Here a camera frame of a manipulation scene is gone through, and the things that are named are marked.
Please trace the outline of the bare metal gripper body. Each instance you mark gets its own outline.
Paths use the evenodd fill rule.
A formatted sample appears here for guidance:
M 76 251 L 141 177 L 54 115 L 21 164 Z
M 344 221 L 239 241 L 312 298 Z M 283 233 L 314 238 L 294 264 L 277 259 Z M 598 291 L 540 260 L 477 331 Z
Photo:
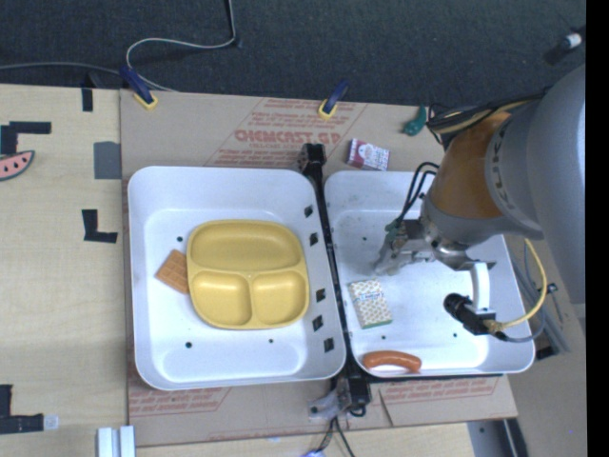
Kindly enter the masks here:
M 447 240 L 421 220 L 396 219 L 388 225 L 388 241 L 401 251 L 429 251 L 432 261 L 438 261 L 453 270 L 469 270 L 477 261 L 470 258 L 467 246 Z

